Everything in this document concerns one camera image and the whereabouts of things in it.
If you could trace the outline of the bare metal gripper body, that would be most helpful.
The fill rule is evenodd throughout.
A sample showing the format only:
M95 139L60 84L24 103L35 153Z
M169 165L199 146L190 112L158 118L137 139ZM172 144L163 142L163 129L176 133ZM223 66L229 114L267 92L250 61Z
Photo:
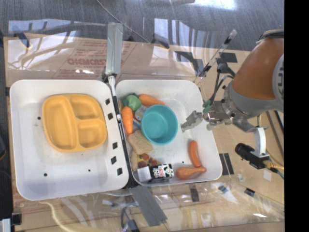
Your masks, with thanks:
M211 101L203 103L203 118L208 122L207 129L213 130L218 125L231 125L236 115L236 106L228 100Z

